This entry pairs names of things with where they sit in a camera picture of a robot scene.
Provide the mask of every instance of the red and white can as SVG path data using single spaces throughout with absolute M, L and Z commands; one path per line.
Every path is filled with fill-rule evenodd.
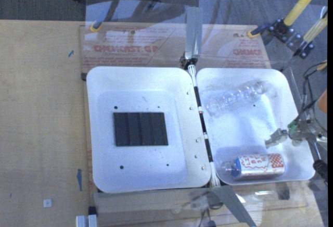
M 285 172 L 281 154 L 241 155 L 232 161 L 231 175 L 235 178 L 280 175 Z

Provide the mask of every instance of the crushed plastic bottle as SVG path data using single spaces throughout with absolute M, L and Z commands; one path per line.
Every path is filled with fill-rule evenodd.
M 246 82 L 236 89 L 221 91 L 218 94 L 209 96 L 206 109 L 210 115 L 219 117 L 223 114 L 225 109 L 231 109 L 257 101 L 266 91 L 267 85 L 263 81 Z

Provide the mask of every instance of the metal bracket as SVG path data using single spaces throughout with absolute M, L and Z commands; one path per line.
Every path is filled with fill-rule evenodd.
M 187 70 L 189 65 L 195 65 L 197 63 L 198 59 L 197 58 L 191 58 L 191 59 L 187 59 L 185 57 L 185 52 L 183 54 L 183 56 L 181 56 L 179 62 L 181 63 L 181 68 L 184 70 Z
M 271 134 L 271 138 L 265 141 L 266 148 L 282 143 L 287 139 L 287 137 L 287 130 L 281 130 L 281 128 L 277 129 L 273 134 Z
M 317 137 L 326 135 L 327 133 L 325 130 L 312 119 L 300 120 L 297 123 L 295 131 L 289 131 L 289 137 L 294 141 L 308 140 L 316 142 Z
M 268 32 L 289 47 L 294 52 L 294 56 L 305 59 L 314 48 L 312 42 L 305 41 L 301 34 L 292 27 L 286 26 L 283 19 L 277 19 L 268 28 Z

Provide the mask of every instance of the wire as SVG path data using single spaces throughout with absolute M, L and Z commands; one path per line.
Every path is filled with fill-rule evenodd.
M 205 213 L 206 213 L 206 210 L 204 210 L 203 212 L 201 212 L 201 220 L 200 220 L 200 223 L 199 223 L 198 227 L 201 226 L 202 221 L 203 221 L 203 217 L 204 217 L 204 214 L 205 214 Z
M 319 65 L 322 65 L 322 64 L 325 64 L 326 62 L 323 61 L 323 62 L 320 62 L 318 64 L 315 64 L 315 65 L 312 65 L 310 66 L 306 71 L 305 73 L 303 73 L 303 78 L 304 78 L 304 81 L 303 81 L 303 99 L 302 99 L 302 105 L 301 105 L 301 109 L 300 109 L 300 112 L 299 114 L 297 115 L 297 117 L 295 118 L 295 122 L 298 122 L 302 116 L 302 114 L 304 112 L 306 112 L 308 109 L 312 108 L 313 109 L 313 105 L 315 104 L 315 101 L 314 101 L 314 98 L 313 98 L 313 92 L 312 92 L 312 88 L 311 88 L 311 84 L 310 84 L 310 76 L 313 75 L 314 73 L 318 72 L 318 69 L 315 69 L 314 71 L 311 71 L 309 74 L 308 72 L 314 68 L 314 67 L 318 67 Z M 310 103 L 308 105 L 305 105 L 306 104 L 306 100 L 307 100 L 307 93 L 306 93 L 306 87 L 308 87 L 309 89 L 309 94 L 310 94 Z
M 209 208 L 207 208 L 207 214 L 208 214 L 209 220 L 211 221 L 212 219 L 210 218 Z
M 209 206 L 209 208 L 213 209 L 213 210 L 218 210 L 218 209 L 220 209 L 222 207 L 223 207 L 223 203 L 222 202 L 220 202 L 219 204 L 215 204 L 215 205 Z

